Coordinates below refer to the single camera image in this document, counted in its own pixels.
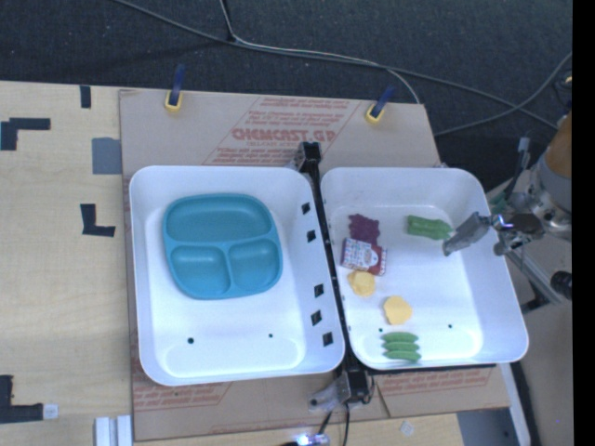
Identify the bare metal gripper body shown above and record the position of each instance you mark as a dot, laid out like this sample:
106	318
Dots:
527	225

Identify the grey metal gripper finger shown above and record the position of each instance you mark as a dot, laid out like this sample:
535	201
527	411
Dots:
468	231
507	245

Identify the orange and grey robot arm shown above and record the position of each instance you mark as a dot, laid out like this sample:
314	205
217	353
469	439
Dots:
559	156

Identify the green pea pods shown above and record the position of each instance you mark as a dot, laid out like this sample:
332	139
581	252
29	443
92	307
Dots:
427	227
400	346

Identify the white plastic tray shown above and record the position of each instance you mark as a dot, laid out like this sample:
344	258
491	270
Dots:
232	337
446	295

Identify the purple grapes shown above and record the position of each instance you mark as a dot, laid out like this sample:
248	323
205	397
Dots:
364	227

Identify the yellow biscuit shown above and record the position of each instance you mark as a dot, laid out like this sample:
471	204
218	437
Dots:
361	283
397	310

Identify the white and red carton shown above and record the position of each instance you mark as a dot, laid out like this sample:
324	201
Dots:
361	254

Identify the thin black rod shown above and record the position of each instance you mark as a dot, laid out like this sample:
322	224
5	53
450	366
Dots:
327	230

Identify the blue divided plate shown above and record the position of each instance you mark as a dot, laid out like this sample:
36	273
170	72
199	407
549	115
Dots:
218	223

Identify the brown cardboard board red print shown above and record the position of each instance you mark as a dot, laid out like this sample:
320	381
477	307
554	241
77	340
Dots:
195	133

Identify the black cylinder on white bracket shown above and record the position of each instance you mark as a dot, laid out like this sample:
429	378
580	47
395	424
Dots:
562	284

